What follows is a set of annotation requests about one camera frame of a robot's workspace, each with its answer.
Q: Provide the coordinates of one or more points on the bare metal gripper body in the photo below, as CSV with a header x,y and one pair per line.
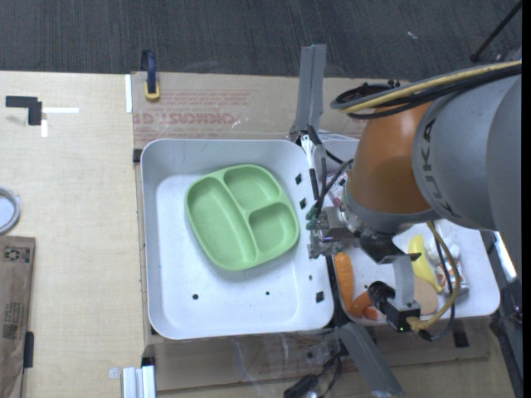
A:
x,y
337,227

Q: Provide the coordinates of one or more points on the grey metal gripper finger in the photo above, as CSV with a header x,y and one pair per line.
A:
x,y
319,250

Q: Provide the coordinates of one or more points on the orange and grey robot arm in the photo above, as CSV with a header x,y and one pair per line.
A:
x,y
386,168

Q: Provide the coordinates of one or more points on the small pink object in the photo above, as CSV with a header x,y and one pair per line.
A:
x,y
337,200

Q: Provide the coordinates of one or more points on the thin black and white rod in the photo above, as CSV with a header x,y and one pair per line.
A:
x,y
312,168

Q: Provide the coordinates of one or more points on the small orange carrot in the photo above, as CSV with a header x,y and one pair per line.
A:
x,y
361,303

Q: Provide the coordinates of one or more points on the small red-orange piece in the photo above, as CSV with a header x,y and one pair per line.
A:
x,y
371,314

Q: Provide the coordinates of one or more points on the yellow banana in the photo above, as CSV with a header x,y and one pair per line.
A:
x,y
420,259

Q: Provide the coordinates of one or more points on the green divided plate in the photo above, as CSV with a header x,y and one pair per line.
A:
x,y
232,222

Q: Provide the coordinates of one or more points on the white plastic tray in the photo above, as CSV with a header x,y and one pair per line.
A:
x,y
477,272
232,305

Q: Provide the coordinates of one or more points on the tan round biscuit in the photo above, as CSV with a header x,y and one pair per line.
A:
x,y
427,299

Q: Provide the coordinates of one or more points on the white packet with orange print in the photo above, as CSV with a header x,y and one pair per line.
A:
x,y
452,272

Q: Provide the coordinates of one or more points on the brown cardboard board red print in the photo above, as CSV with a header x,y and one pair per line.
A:
x,y
186,110

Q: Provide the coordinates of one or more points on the brown paper envelope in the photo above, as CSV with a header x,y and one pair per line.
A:
x,y
14,305

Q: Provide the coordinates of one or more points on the black cylinder on white bracket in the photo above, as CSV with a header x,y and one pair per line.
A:
x,y
403,288

